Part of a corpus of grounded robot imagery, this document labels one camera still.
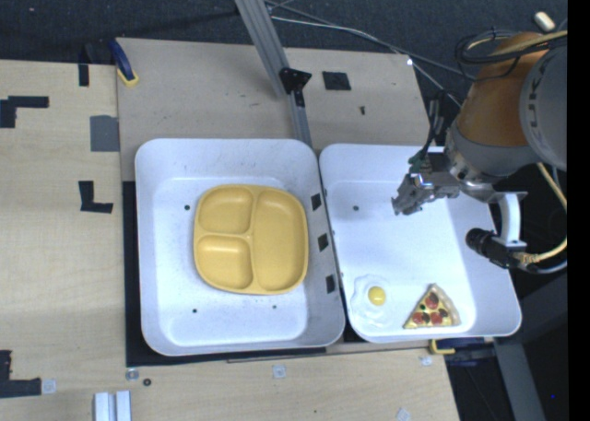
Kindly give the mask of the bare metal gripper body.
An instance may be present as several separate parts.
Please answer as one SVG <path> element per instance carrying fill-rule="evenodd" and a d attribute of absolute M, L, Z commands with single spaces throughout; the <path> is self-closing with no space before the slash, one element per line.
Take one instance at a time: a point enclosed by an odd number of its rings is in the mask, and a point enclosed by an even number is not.
<path fill-rule="evenodd" d="M 416 186 L 433 189 L 436 199 L 455 198 L 460 193 L 480 196 L 497 182 L 496 176 L 477 168 L 450 147 L 442 152 L 422 148 L 408 160 L 408 165 L 408 174 L 415 178 Z"/>

